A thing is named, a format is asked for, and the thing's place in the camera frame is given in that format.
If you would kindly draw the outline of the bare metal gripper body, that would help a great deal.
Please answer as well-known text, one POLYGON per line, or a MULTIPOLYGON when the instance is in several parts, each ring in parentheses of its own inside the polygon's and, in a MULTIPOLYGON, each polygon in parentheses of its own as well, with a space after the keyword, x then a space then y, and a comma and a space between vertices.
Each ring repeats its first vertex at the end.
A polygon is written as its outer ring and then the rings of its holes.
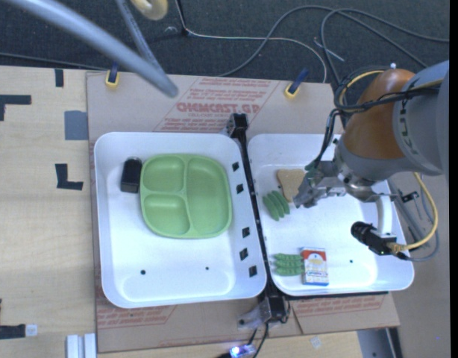
POLYGON ((310 193, 321 190, 325 191, 325 198, 351 195, 361 202, 377 200, 377 193, 372 189, 375 182, 359 177, 344 162, 313 161, 305 170, 310 193))

